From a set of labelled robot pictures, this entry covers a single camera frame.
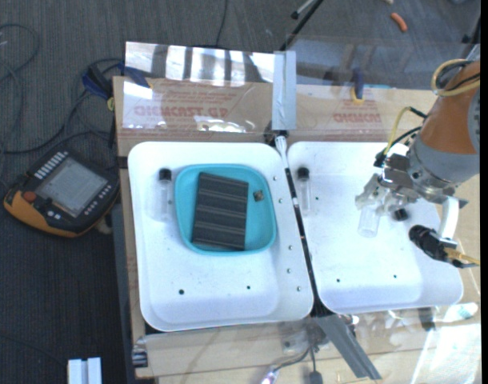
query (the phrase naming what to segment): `clear plastic sheet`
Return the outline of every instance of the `clear plastic sheet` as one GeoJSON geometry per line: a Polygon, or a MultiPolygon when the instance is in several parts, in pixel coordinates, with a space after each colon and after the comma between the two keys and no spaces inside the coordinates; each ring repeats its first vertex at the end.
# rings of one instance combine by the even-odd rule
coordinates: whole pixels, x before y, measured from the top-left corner
{"type": "MultiPolygon", "coordinates": [[[[292,81],[296,115],[289,144],[385,142],[403,107],[430,110],[435,101],[430,80],[442,63],[480,58],[479,46],[464,44],[318,37],[297,38],[289,50],[295,52],[295,76],[286,75],[285,62],[278,62],[284,53],[127,43],[128,72],[114,78],[119,156],[125,158],[144,141],[267,142],[278,112],[274,104],[285,104],[292,81]],[[283,63],[280,70],[278,63],[283,63]],[[356,97],[357,76],[361,98],[356,97]]],[[[397,132],[419,124],[418,117],[407,114],[397,132]]],[[[479,257],[479,177],[462,184],[458,193],[469,203],[455,238],[465,253],[479,257]]],[[[126,232],[132,240],[132,229],[127,226],[126,232]]],[[[166,384],[260,383],[272,366],[299,358],[315,340],[318,371],[326,383],[482,382],[479,268],[461,270],[465,292],[455,305],[343,315],[381,374],[377,381],[355,376],[332,341],[320,334],[317,318],[167,334],[151,330],[139,313],[136,257],[128,247],[127,257],[139,378],[160,377],[166,384]]],[[[305,382],[311,364],[306,357],[281,368],[278,384],[305,382]]]]}

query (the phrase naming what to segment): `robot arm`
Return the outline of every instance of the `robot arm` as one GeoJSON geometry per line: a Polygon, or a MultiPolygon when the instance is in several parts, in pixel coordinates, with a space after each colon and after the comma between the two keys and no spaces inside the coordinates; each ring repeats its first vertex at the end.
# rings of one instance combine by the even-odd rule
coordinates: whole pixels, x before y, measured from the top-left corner
{"type": "MultiPolygon", "coordinates": [[[[406,154],[389,154],[393,143],[390,138],[374,164],[381,172],[372,176],[355,203],[362,210],[362,217],[369,218],[360,221],[365,224],[373,222],[371,211],[376,219],[385,214],[399,218],[404,207],[419,198],[443,205],[438,232],[414,226],[417,229],[410,231],[410,239],[431,257],[464,267],[467,265],[452,253],[457,246],[452,237],[458,210],[466,201],[453,195],[461,183],[480,171],[480,60],[443,63],[434,72],[431,88],[438,98],[427,116],[420,115],[424,117],[422,127],[406,154]],[[442,87],[443,77],[450,73],[454,76],[442,87]]],[[[410,107],[402,112],[407,110],[419,113],[410,107]]],[[[374,235],[370,228],[358,230],[364,235],[374,235]]]]}

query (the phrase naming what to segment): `black cable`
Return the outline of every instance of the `black cable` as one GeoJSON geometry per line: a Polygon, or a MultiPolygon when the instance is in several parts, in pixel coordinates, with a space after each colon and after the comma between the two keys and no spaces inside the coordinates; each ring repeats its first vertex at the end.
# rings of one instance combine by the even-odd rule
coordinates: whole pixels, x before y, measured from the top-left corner
{"type": "Polygon", "coordinates": [[[36,346],[32,342],[27,342],[25,340],[22,340],[21,338],[12,337],[12,336],[9,336],[8,334],[4,334],[1,332],[0,332],[0,337],[4,338],[5,340],[9,340],[11,342],[16,342],[17,344],[20,344],[21,346],[26,346],[26,347],[29,347],[31,349],[34,349],[34,350],[38,351],[39,353],[44,354],[45,356],[47,356],[51,360],[54,360],[57,364],[59,364],[63,368],[66,368],[66,366],[67,366],[67,364],[63,360],[61,360],[59,357],[57,357],[54,353],[52,353],[51,351],[45,350],[39,346],[36,346]]]}
{"type": "Polygon", "coordinates": [[[10,188],[10,186],[5,181],[3,181],[2,179],[0,179],[0,184],[2,186],[4,186],[7,190],[10,188]]]}
{"type": "Polygon", "coordinates": [[[76,110],[77,112],[75,113],[72,113],[69,115],[69,118],[68,118],[68,121],[67,123],[65,124],[65,129],[64,129],[64,132],[65,134],[68,134],[68,129],[67,129],[67,125],[70,123],[70,120],[72,119],[73,116],[77,117],[77,120],[80,121],[81,124],[84,125],[85,128],[88,129],[89,132],[91,132],[93,135],[99,137],[99,138],[102,138],[104,140],[108,140],[109,138],[109,132],[105,132],[105,131],[100,131],[97,129],[97,127],[95,126],[92,126],[91,124],[88,123],[88,121],[86,121],[80,114],[80,109],[76,110]]]}
{"type": "Polygon", "coordinates": [[[0,141],[0,167],[1,167],[2,162],[4,160],[4,155],[6,153],[6,145],[12,139],[14,129],[15,129],[16,125],[20,122],[20,118],[22,116],[22,112],[23,112],[23,88],[22,88],[22,84],[20,83],[20,79],[18,78],[18,76],[16,75],[14,70],[12,70],[11,67],[9,67],[9,65],[7,65],[4,61],[0,60],[0,63],[4,65],[4,67],[8,71],[8,75],[10,75],[12,77],[12,79],[14,80],[14,83],[17,87],[17,93],[18,93],[18,104],[15,108],[17,114],[14,118],[13,125],[10,128],[10,132],[8,133],[7,140],[5,140],[4,142],[0,141]]]}
{"type": "Polygon", "coordinates": [[[452,70],[454,70],[456,68],[461,69],[461,68],[463,68],[463,67],[465,67],[471,63],[472,63],[472,61],[462,60],[460,62],[454,62],[452,64],[449,64],[446,67],[443,67],[442,70],[440,71],[440,73],[438,74],[438,76],[436,77],[436,87],[440,90],[445,85],[445,84],[442,84],[442,80],[443,80],[443,77],[445,75],[447,75],[449,72],[451,72],[452,70]]]}
{"type": "Polygon", "coordinates": [[[310,354],[311,354],[311,361],[312,361],[313,366],[314,366],[314,370],[309,375],[310,384],[322,384],[322,374],[320,374],[317,371],[317,368],[315,365],[315,353],[314,353],[313,347],[310,347],[310,354]]]}
{"type": "Polygon", "coordinates": [[[82,71],[80,71],[78,73],[77,77],[75,77],[75,79],[74,79],[74,84],[72,85],[72,89],[71,89],[71,101],[74,102],[80,95],[83,95],[86,92],[86,89],[84,89],[80,94],[76,94],[75,93],[77,87],[82,84],[82,76],[84,75],[84,73],[86,72],[86,70],[88,70],[91,67],[95,67],[95,66],[97,66],[99,64],[102,64],[103,62],[116,62],[115,64],[112,64],[111,66],[108,66],[107,68],[105,68],[102,71],[102,74],[105,74],[106,72],[112,70],[113,68],[116,68],[121,61],[122,60],[120,58],[102,58],[100,60],[97,60],[97,61],[92,62],[87,67],[85,67],[84,69],[82,69],[82,71]]]}
{"type": "MultiPolygon", "coordinates": [[[[11,67],[12,70],[13,70],[13,72],[17,73],[23,67],[25,67],[27,64],[29,64],[34,59],[34,57],[36,57],[36,55],[38,54],[39,49],[40,49],[41,41],[40,41],[39,35],[38,35],[38,33],[36,31],[34,31],[33,29],[31,29],[28,26],[24,26],[24,25],[18,24],[18,23],[6,23],[6,24],[2,24],[0,26],[0,32],[2,30],[4,30],[5,28],[11,28],[11,27],[16,27],[16,28],[24,29],[25,31],[27,31],[28,33],[30,33],[32,35],[33,41],[34,41],[33,49],[32,49],[32,51],[30,53],[30,56],[27,58],[27,60],[25,60],[24,62],[22,62],[18,66],[11,67]]],[[[9,72],[8,72],[8,74],[3,75],[2,77],[0,77],[0,82],[4,81],[9,76],[10,76],[10,73],[9,72]]]]}
{"type": "Polygon", "coordinates": [[[301,362],[310,353],[311,348],[312,348],[312,346],[310,346],[308,349],[306,349],[306,351],[303,354],[301,354],[300,357],[295,358],[294,360],[289,360],[287,362],[284,362],[283,364],[280,364],[279,366],[277,366],[276,368],[273,369],[273,372],[276,373],[277,371],[279,371],[283,367],[292,366],[293,364],[297,364],[298,362],[301,362]]]}
{"type": "MultiPolygon", "coordinates": [[[[117,58],[104,58],[104,59],[101,59],[101,60],[97,60],[96,62],[92,62],[91,64],[88,65],[88,67],[85,69],[85,70],[88,70],[89,68],[93,67],[93,66],[96,66],[102,62],[108,62],[108,61],[117,61],[115,64],[112,64],[110,66],[108,66],[107,68],[105,68],[103,71],[102,71],[102,74],[105,74],[109,71],[111,71],[113,68],[116,68],[118,67],[119,63],[121,62],[121,60],[117,59],[117,58]]],[[[82,92],[81,95],[84,95],[84,94],[87,94],[87,90],[84,90],[82,92]]],[[[78,114],[75,115],[78,120],[84,125],[85,128],[87,128],[88,130],[90,130],[94,135],[96,136],[99,136],[100,138],[102,138],[100,136],[100,133],[101,131],[98,131],[96,127],[92,126],[91,124],[89,124],[87,121],[85,121],[81,115],[80,115],[80,111],[78,114]]]]}
{"type": "Polygon", "coordinates": [[[467,82],[476,81],[476,80],[480,79],[480,77],[481,77],[480,73],[476,73],[474,75],[469,76],[468,78],[464,78],[463,80],[461,80],[456,85],[454,85],[454,86],[452,86],[450,88],[445,88],[445,90],[447,90],[447,91],[455,90],[456,88],[459,88],[460,86],[463,86],[467,82]]]}
{"type": "MultiPolygon", "coordinates": [[[[415,128],[412,128],[409,131],[405,132],[404,134],[400,135],[399,137],[397,137],[395,140],[392,141],[390,148],[393,145],[399,143],[404,138],[414,134],[417,131],[420,131],[421,129],[422,129],[421,126],[416,126],[415,128]]],[[[383,148],[383,150],[381,152],[377,153],[375,156],[374,166],[376,166],[377,168],[381,168],[383,166],[385,160],[386,160],[386,155],[384,154],[384,150],[385,150],[385,148],[383,148]]]]}
{"type": "Polygon", "coordinates": [[[409,111],[412,112],[413,114],[419,116],[420,118],[427,118],[427,114],[424,114],[423,112],[417,110],[416,108],[413,108],[412,106],[408,107],[409,111]]]}
{"type": "Polygon", "coordinates": [[[70,111],[68,113],[68,117],[66,119],[66,122],[64,122],[62,124],[62,126],[59,128],[59,130],[54,134],[52,135],[50,138],[48,138],[47,140],[45,140],[44,142],[42,142],[41,144],[39,145],[36,145],[36,146],[32,146],[31,148],[26,148],[26,149],[23,149],[23,150],[5,150],[5,154],[25,154],[27,152],[32,152],[32,151],[36,151],[36,150],[40,150],[41,148],[49,145],[52,143],[53,140],[55,140],[65,129],[66,125],[67,125],[67,122],[71,119],[71,116],[72,114],[76,111],[77,107],[85,100],[87,99],[89,96],[91,96],[91,94],[88,94],[88,95],[85,95],[83,97],[80,97],[76,103],[70,108],[70,111]]]}
{"type": "Polygon", "coordinates": [[[228,11],[228,0],[225,0],[225,6],[224,6],[224,9],[223,9],[223,12],[222,12],[221,25],[219,26],[218,36],[215,39],[215,45],[214,45],[215,48],[219,48],[219,39],[221,37],[222,28],[223,28],[223,26],[225,24],[226,12],[227,11],[228,11]]]}

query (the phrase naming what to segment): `orange object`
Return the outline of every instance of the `orange object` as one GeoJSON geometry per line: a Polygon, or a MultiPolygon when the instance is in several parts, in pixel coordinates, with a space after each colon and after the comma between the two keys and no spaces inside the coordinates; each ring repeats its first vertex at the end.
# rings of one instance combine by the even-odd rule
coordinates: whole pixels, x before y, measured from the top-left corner
{"type": "Polygon", "coordinates": [[[398,28],[401,29],[401,32],[405,33],[407,32],[407,24],[406,22],[404,21],[404,18],[402,18],[399,14],[397,13],[392,13],[390,15],[390,17],[392,17],[392,19],[397,23],[398,25],[398,28]]]}
{"type": "Polygon", "coordinates": [[[22,194],[22,198],[24,198],[28,203],[32,203],[36,200],[36,193],[32,190],[28,190],[22,194]]]}
{"type": "MultiPolygon", "coordinates": [[[[481,62],[472,62],[452,77],[447,86],[456,86],[474,75],[480,74],[481,62]]],[[[434,150],[449,154],[475,155],[472,143],[469,112],[478,88],[459,95],[438,97],[420,131],[420,139],[434,150]]]]}

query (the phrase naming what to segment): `gray carpet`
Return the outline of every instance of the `gray carpet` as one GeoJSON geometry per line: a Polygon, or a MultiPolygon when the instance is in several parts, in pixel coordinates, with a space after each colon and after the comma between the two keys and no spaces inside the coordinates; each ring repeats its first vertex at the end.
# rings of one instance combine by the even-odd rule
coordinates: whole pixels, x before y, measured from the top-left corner
{"type": "MultiPolygon", "coordinates": [[[[299,24],[290,14],[305,1],[228,0],[217,40],[225,0],[0,0],[0,41],[6,42],[0,47],[0,143],[6,147],[0,160],[0,384],[66,383],[67,360],[87,357],[102,358],[105,384],[126,382],[113,238],[96,230],[72,240],[42,234],[13,219],[1,202],[17,175],[71,134],[103,132],[67,145],[114,168],[105,102],[88,98],[72,114],[81,72],[106,59],[101,70],[108,69],[107,77],[116,73],[111,67],[123,59],[126,41],[272,52],[299,24]]],[[[395,0],[393,7],[325,0],[292,47],[310,36],[458,45],[474,36],[480,14],[481,0],[395,0]],[[390,19],[393,9],[408,32],[390,19]]]]}

